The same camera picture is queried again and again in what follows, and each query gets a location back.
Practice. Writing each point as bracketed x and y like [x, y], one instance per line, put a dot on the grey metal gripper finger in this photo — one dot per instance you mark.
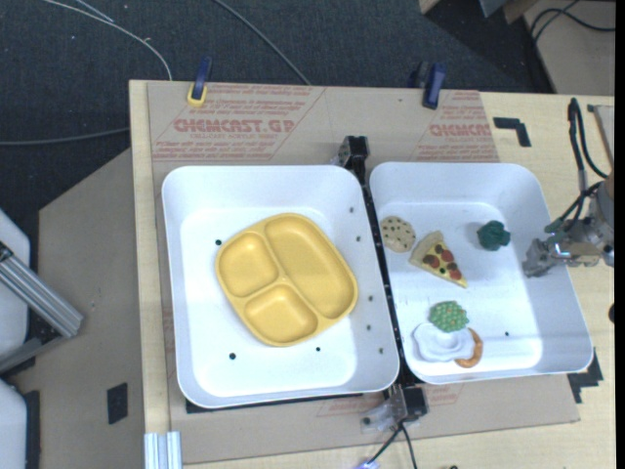
[533, 264]
[543, 246]

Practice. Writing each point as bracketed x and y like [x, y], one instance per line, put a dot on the brown cardboard board red print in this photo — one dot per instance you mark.
[303, 115]

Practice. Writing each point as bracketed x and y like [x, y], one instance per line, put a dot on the orange curved toy food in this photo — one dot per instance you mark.
[476, 350]

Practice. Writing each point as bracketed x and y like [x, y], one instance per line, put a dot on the dark green broccoli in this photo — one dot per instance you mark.
[493, 236]

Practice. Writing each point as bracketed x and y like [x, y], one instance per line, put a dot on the green peas heap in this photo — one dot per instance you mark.
[449, 316]

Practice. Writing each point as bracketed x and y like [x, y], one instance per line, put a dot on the yellow divided plate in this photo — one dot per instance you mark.
[303, 257]

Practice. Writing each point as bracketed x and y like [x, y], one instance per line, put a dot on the yellow pizza slice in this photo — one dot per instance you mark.
[437, 257]

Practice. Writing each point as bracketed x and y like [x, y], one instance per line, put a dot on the beige chocolate chip biscuit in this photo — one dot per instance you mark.
[396, 235]

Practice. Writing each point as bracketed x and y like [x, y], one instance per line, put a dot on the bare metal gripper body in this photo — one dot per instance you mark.
[588, 247]

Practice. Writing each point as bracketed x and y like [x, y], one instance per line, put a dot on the white plastic tray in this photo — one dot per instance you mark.
[527, 320]
[273, 374]

